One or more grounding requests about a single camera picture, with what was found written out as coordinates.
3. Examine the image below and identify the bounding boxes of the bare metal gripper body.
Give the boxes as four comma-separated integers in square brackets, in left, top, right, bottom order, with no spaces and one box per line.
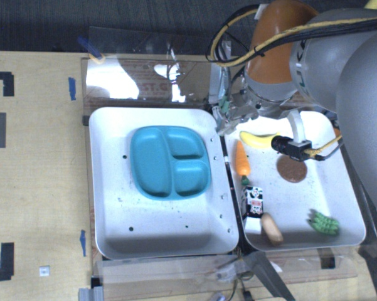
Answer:
[227,90,290,122]

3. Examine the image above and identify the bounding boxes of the yellow banana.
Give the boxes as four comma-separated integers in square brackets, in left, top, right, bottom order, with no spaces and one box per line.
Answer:
[239,130,282,150]

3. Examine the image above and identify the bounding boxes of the orange carrot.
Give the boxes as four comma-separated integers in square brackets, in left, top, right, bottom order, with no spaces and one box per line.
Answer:
[235,140,252,186]

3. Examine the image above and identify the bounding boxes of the brown biscuit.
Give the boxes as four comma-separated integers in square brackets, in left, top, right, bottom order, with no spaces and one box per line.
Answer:
[276,155,308,184]

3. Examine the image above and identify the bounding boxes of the black and white milk carton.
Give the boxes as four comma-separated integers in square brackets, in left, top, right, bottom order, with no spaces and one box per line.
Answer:
[240,185,265,235]

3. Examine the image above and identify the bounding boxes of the blue divided plate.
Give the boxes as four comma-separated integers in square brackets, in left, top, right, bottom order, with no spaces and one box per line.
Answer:
[130,125,212,201]

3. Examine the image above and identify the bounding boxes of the white plastic tray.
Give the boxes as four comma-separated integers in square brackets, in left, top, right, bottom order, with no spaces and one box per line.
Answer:
[88,106,240,260]
[224,110,367,252]

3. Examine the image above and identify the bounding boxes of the tan bread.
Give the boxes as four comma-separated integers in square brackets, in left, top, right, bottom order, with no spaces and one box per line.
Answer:
[260,212,284,246]

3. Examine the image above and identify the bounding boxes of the green grapes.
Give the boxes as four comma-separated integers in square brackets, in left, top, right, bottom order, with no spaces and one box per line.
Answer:
[307,209,341,236]

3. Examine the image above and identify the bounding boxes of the black cylinder on white bracket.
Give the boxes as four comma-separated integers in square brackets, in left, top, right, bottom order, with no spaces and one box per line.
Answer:
[271,109,314,162]

